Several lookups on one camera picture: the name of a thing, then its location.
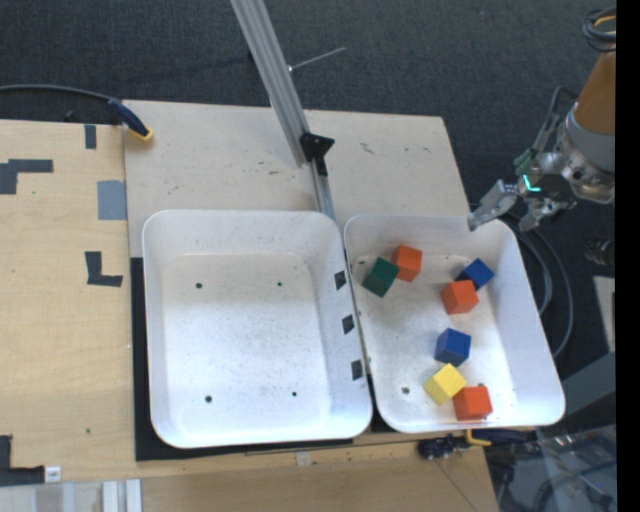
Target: wooden table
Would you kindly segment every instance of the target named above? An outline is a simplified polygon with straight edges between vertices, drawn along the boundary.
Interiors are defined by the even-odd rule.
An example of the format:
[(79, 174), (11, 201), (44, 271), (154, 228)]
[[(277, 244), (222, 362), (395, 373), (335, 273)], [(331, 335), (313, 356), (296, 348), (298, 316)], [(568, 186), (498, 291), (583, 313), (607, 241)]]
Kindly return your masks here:
[[(172, 105), (177, 110), (169, 111), (165, 104), (131, 105), (154, 128), (156, 144), (166, 141), (163, 116), (188, 116), (193, 108), (223, 118), (234, 112), (229, 107), (211, 110), (210, 106)], [(277, 129), (269, 109), (248, 111)], [(360, 190), (369, 196), (372, 210), (466, 213), (462, 184), (441, 119), (386, 116), (381, 121), (380, 116), (370, 114), (345, 117), (323, 112), (310, 112), (309, 119), (318, 133), (338, 140), (328, 163), (330, 172), (335, 169), (332, 191), (339, 223), (366, 210), (366, 204), (354, 200), (350, 191), (350, 180), (359, 179), (354, 162), (371, 157), (369, 177), (379, 173), (393, 180), (389, 170), (375, 162), (388, 164), (400, 153), (406, 162), (412, 161), (406, 154), (414, 146), (389, 144), (390, 137), (395, 140), (391, 134), (398, 126), (408, 126), (411, 131), (429, 128), (419, 132), (417, 138), (430, 144), (421, 146), (421, 158), (406, 164), (405, 170), (420, 173), (422, 169), (425, 183), (434, 179), (429, 176), (436, 171), (438, 178), (431, 192), (414, 199), (413, 204), (422, 205), (417, 212), (406, 201), (391, 208), (381, 206), (363, 183)], [(353, 126), (372, 122), (382, 131), (374, 130), (368, 140), (350, 135)], [(353, 445), (305, 451), (303, 457), (296, 451), (274, 451), (136, 462), (129, 276), (129, 258), (135, 249), (132, 252), (129, 234), (135, 229), (132, 225), (146, 213), (133, 212), (132, 222), (129, 204), (129, 222), (100, 220), (97, 183), (126, 179), (127, 193), (136, 183), (143, 186), (129, 175), (129, 165), (135, 167), (131, 162), (141, 157), (144, 148), (122, 127), (99, 125), (96, 129), (97, 147), (87, 149), (85, 127), (80, 124), (0, 122), (4, 142), (0, 145), (0, 163), (50, 159), (54, 165), (53, 173), (20, 172), (16, 194), (0, 195), (0, 434), (13, 435), (12, 467), (59, 466), (63, 480), (69, 482), (143, 478), (144, 502), (153, 505), (152, 510), (160, 510), (156, 506), (160, 502), (183, 503), (187, 495), (204, 510), (207, 493), (211, 492), (226, 496), (225, 503), (249, 509), (255, 498), (238, 490), (249, 485), (262, 489), (265, 503), (273, 500), (275, 510), (280, 499), (276, 489), (291, 481), (296, 485), (286, 491), (287, 499), (297, 508), (321, 509), (323, 504), (344, 496), (357, 510), (366, 503), (377, 503), (378, 508), (371, 508), (382, 510), (385, 507), (380, 499), (400, 489), (403, 499), (414, 503), (416, 509), (428, 509), (424, 507), (429, 500), (434, 510), (441, 509), (435, 504), (443, 502), (433, 501), (436, 491), (446, 497), (447, 503), (457, 504), (449, 510), (496, 509), (482, 450), (471, 449), (446, 461), (428, 462), (416, 455), (415, 443), (411, 442), (425, 436), (365, 433)], [(396, 137), (406, 141), (402, 134)], [(289, 158), (284, 156), (284, 138), (269, 147), (271, 158)], [(201, 154), (201, 158), (206, 160), (206, 155)], [(233, 165), (241, 165), (236, 158), (226, 158)], [(307, 203), (303, 201), (293, 209), (307, 208)], [(86, 251), (100, 251), (103, 273), (122, 275), (122, 285), (87, 284)], [(371, 486), (372, 480), (379, 485)]]

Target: dark floor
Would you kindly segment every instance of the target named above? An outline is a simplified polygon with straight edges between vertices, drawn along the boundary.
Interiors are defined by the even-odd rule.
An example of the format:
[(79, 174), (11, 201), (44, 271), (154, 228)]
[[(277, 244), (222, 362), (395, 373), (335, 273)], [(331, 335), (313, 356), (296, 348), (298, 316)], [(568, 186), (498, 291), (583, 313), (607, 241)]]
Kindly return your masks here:
[[(266, 3), (291, 65), (346, 47), (294, 71), (305, 108), (441, 116), (471, 204), (496, 179), (513, 177), (512, 160), (531, 145), (554, 88), (581, 89), (597, 58), (581, 34), (582, 18), (608, 7), (591, 0)], [(0, 0), (0, 45), (0, 85), (268, 104), (229, 2)], [(0, 118), (61, 121), (69, 111), (79, 122), (111, 121), (84, 97), (0, 94)], [(607, 351), (593, 277), (613, 271), (588, 261), (584, 244), (614, 237), (614, 209), (580, 204), (539, 233), (557, 252), (573, 292), (576, 321), (557, 361), (564, 378)], [(553, 255), (545, 258), (555, 292), (543, 321), (557, 347), (568, 300)], [(540, 271), (534, 262), (528, 268), (541, 294)]]

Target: yellow cube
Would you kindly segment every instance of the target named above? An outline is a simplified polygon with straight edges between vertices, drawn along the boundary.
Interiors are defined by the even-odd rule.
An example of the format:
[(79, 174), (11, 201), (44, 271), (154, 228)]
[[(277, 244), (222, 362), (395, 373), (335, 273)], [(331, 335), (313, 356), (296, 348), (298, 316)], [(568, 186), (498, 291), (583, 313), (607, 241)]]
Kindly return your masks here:
[(466, 385), (467, 381), (460, 372), (451, 363), (447, 363), (425, 382), (423, 387), (438, 405), (442, 405)]

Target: orange cube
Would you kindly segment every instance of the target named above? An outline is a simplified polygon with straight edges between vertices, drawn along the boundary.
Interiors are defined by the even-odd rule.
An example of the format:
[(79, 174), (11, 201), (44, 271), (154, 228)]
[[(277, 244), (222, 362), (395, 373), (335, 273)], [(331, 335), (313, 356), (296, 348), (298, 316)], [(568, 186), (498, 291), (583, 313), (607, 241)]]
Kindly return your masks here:
[(489, 390), (485, 386), (462, 388), (453, 397), (458, 421), (481, 420), (493, 412)]
[(411, 282), (420, 273), (420, 267), (422, 266), (422, 251), (409, 247), (408, 245), (398, 245), (393, 255), (391, 256), (391, 262), (400, 267), (400, 272), (396, 276), (403, 281)]
[(471, 279), (451, 281), (440, 292), (444, 308), (450, 315), (468, 313), (478, 304), (478, 294)]

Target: table surface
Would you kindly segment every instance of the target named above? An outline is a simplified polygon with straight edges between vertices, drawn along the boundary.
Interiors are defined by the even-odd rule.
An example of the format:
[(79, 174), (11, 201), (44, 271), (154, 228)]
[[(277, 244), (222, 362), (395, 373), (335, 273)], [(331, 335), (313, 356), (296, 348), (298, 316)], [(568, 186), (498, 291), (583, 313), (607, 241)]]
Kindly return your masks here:
[[(129, 258), (139, 255), (143, 221), (185, 204), (305, 210), (315, 198), (271, 109), (128, 104), (154, 129), (151, 144), (98, 125), (97, 147), (87, 149), (80, 124), (0, 121), (0, 163), (54, 162), (53, 173), (19, 173), (17, 193), (0, 195), (0, 433), (13, 435), (12, 467), (60, 466), (75, 482), (296, 468), (294, 451), (135, 461)], [(307, 116), (315, 133), (336, 139), (326, 159), (340, 227), (360, 213), (466, 215), (440, 118)], [(176, 162), (185, 181), (172, 182)], [(194, 194), (204, 170), (217, 192)], [(126, 182), (128, 221), (99, 219), (97, 183), (107, 180)], [(155, 199), (134, 200), (143, 196)], [(103, 273), (122, 275), (122, 285), (88, 285), (85, 251), (101, 251)], [(345, 471), (356, 461), (415, 462), (407, 441), (422, 437), (365, 433), (349, 447), (310, 451), (308, 461)], [(486, 463), (472, 453), (452, 468), (466, 467), (466, 482), (486, 493)]]

